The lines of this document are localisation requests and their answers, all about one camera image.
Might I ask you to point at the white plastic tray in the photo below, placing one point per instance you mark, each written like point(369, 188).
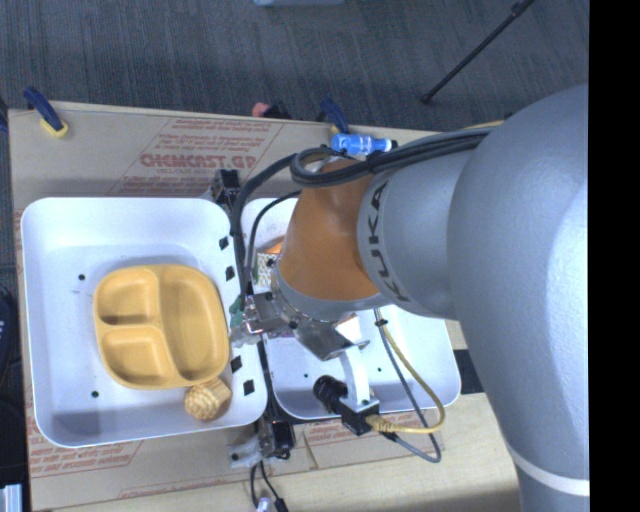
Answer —
point(65, 300)
point(425, 360)

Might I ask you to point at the yellow divided plate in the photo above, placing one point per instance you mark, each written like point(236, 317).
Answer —
point(190, 320)

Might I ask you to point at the black cylinder on white bracket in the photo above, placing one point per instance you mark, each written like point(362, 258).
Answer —
point(356, 385)

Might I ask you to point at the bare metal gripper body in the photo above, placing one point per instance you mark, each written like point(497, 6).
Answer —
point(320, 340)

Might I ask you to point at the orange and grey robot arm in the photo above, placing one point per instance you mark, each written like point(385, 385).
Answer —
point(480, 240)

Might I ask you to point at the brown cardboard board red print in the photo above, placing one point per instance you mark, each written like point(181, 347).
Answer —
point(115, 145)

